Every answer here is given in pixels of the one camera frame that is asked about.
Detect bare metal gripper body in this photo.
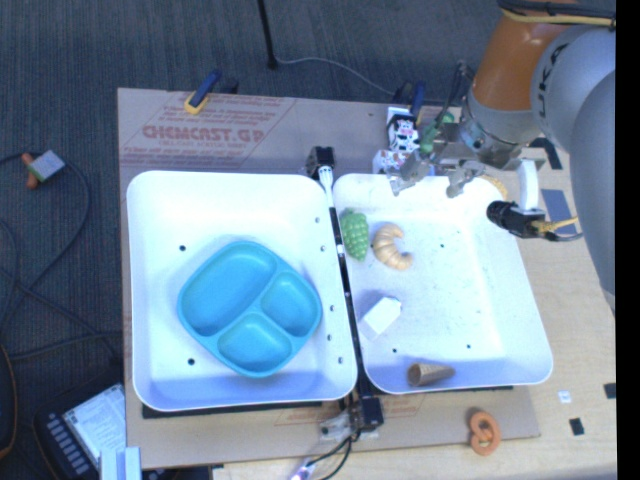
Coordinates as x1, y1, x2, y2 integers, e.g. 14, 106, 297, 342
427, 120, 524, 171

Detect white cow print carton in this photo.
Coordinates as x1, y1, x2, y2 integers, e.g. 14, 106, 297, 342
372, 106, 422, 175

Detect tan croissant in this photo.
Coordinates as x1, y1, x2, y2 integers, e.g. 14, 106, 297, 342
371, 222, 415, 271

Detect green grapes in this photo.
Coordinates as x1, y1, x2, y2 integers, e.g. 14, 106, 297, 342
339, 207, 371, 261

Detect thin black and white rod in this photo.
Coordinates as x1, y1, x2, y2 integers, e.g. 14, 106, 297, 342
318, 166, 374, 400

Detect white plastic tray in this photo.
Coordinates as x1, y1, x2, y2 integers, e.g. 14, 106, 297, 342
331, 171, 554, 396
125, 169, 359, 413

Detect brown ice cream cone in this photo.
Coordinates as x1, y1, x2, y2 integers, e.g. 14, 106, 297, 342
406, 362, 457, 388

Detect brown cardboard board red print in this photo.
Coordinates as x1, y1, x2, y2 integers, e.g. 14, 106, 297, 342
116, 86, 542, 471

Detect blue divided plate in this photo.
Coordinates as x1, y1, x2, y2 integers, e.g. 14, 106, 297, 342
176, 240, 324, 380

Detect orange pretzel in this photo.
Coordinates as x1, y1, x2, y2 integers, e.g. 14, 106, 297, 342
467, 407, 502, 457

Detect black cylinder on white bracket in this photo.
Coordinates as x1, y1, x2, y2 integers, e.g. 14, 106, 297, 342
486, 159, 549, 240

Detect black block with thin wires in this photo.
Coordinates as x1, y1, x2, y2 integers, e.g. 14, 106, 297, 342
305, 145, 336, 177
319, 396, 386, 440

